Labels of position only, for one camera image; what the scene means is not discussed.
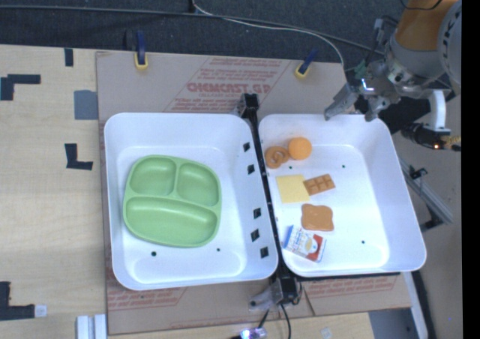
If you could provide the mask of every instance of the black tape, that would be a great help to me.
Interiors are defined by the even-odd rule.
[[[14,84],[8,78],[0,79],[0,101],[12,101],[14,99]]]
[[[138,58],[138,64],[144,65],[146,63],[146,47],[145,38],[143,37],[143,31],[138,30],[136,32],[136,57]]]
[[[65,152],[67,154],[67,168],[77,170],[92,170],[93,162],[79,162],[77,160],[77,144],[65,143]]]
[[[12,101],[14,99],[14,85],[15,84],[40,84],[40,75],[29,74],[8,74],[7,77],[2,77],[0,80],[0,101]]]
[[[40,84],[41,76],[37,74],[19,74],[19,73],[9,73],[7,78],[12,83],[20,84]]]
[[[0,320],[35,318],[35,305],[10,306],[10,282],[0,282]]]
[[[73,67],[74,66],[74,51],[71,48],[64,48],[65,53],[65,66]]]

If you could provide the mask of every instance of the wooden table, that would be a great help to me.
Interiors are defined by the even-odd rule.
[[[0,76],[40,74],[0,101],[0,281],[10,305],[46,305],[47,316],[0,322],[2,338],[75,338],[78,316],[106,313],[97,120],[76,120],[74,92],[97,89],[95,50],[0,46]],[[66,169],[65,143],[92,170]],[[374,338],[368,313],[291,319],[293,338]],[[287,338],[287,322],[267,322]],[[189,328],[122,338],[229,338],[243,325]]]

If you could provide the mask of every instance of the orange ball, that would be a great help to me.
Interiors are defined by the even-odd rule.
[[[312,143],[303,136],[293,138],[288,143],[288,152],[292,159],[302,161],[312,153]]]

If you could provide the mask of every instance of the gray carpet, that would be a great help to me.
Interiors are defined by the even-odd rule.
[[[368,53],[375,19],[400,18],[399,0],[194,0],[219,16],[246,17],[311,29],[324,34],[341,51],[348,70]],[[49,5],[164,11],[159,14],[27,10],[7,5]],[[120,50],[125,30],[142,30],[147,50],[303,59],[313,49],[319,62],[339,62],[334,49],[317,37],[294,31],[252,28],[191,12],[189,0],[0,0],[0,43],[46,47]],[[424,115],[428,103],[402,100],[380,117],[397,131]]]

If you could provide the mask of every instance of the toy food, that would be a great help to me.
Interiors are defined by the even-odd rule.
[[[319,194],[335,188],[335,183],[329,174],[316,176],[303,182],[309,195]]]
[[[310,196],[303,185],[303,175],[283,175],[276,179],[282,203],[310,202]]]
[[[288,143],[288,152],[292,159],[303,161],[312,153],[312,143],[303,136],[293,138]]]
[[[333,211],[326,205],[301,205],[301,226],[306,230],[333,231]]]
[[[300,226],[291,226],[283,248],[300,257],[319,262],[322,260],[326,240],[320,235],[305,231]]]
[[[265,151],[265,164],[270,168],[278,168],[290,159],[287,149],[279,145],[267,148]]]

